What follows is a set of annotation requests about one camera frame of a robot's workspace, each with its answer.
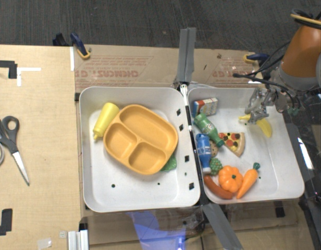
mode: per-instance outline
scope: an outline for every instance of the yellow bottle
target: yellow bottle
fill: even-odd
[[[115,118],[115,116],[119,113],[120,109],[112,103],[106,103],[103,106],[103,109],[97,119],[97,122],[93,128],[94,139],[97,140],[98,137],[103,137],[104,133],[111,123],[111,121]]]

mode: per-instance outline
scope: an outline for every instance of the divided plate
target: divided plate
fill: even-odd
[[[122,109],[104,134],[109,154],[131,170],[150,175],[159,172],[177,147],[176,129],[140,105]]]

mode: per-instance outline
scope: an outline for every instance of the gray carpet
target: gray carpet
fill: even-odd
[[[178,47],[180,29],[197,28],[196,48],[271,53],[299,27],[291,9],[317,15],[321,0],[0,0],[0,44]]]

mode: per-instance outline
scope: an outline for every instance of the white tape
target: white tape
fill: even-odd
[[[21,72],[22,71],[41,71],[41,68],[17,68],[17,86],[21,87]]]
[[[38,250],[52,247],[52,239],[51,238],[38,240],[37,243],[38,243]]]
[[[70,47],[70,70],[75,70],[75,57],[73,53],[73,46]]]

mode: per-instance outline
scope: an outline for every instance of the toy pizza slice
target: toy pizza slice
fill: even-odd
[[[243,132],[221,132],[218,134],[218,136],[224,140],[224,145],[236,156],[240,157],[243,154],[245,148],[245,134]]]

